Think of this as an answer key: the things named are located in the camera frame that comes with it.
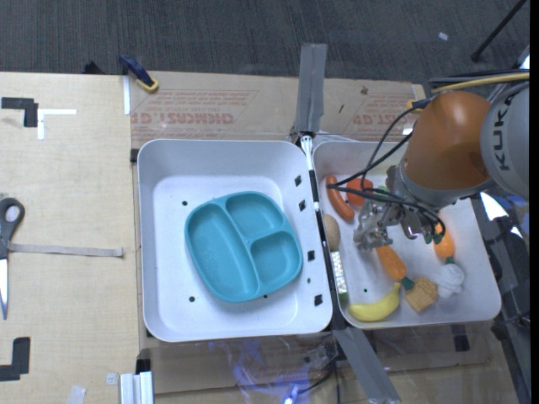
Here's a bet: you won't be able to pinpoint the white plastic tray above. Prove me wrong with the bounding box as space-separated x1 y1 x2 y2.
312 140 503 330
136 138 334 343

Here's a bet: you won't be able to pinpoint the orange red pepper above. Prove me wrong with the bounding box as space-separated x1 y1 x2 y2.
345 178 376 207

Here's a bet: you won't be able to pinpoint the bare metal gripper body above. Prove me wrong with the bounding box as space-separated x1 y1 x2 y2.
356 165 439 242

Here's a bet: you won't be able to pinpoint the shiny silver packet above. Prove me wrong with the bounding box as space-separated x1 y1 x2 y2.
329 250 350 303

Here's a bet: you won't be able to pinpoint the tan waffle biscuit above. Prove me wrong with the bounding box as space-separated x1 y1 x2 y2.
404 277 440 314

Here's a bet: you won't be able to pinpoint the red sausage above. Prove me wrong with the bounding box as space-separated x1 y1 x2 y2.
325 174 356 222

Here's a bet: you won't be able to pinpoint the orange carrot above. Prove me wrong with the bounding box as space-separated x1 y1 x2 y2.
433 222 457 266
375 244 416 291

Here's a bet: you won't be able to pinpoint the yellow banana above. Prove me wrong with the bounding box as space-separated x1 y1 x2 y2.
347 281 403 323

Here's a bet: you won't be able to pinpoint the beige round bread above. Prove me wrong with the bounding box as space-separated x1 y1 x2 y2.
322 213 342 253

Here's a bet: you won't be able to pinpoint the brown cardboard board red print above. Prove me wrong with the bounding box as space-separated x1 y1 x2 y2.
129 71 509 396

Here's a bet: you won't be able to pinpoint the white garlic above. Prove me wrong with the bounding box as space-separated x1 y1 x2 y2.
435 262 467 300

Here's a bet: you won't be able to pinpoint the blue divided plate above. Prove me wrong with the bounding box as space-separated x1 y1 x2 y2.
184 190 304 305

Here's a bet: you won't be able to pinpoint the grey handled scissors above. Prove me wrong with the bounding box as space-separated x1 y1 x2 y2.
0 197 27 322

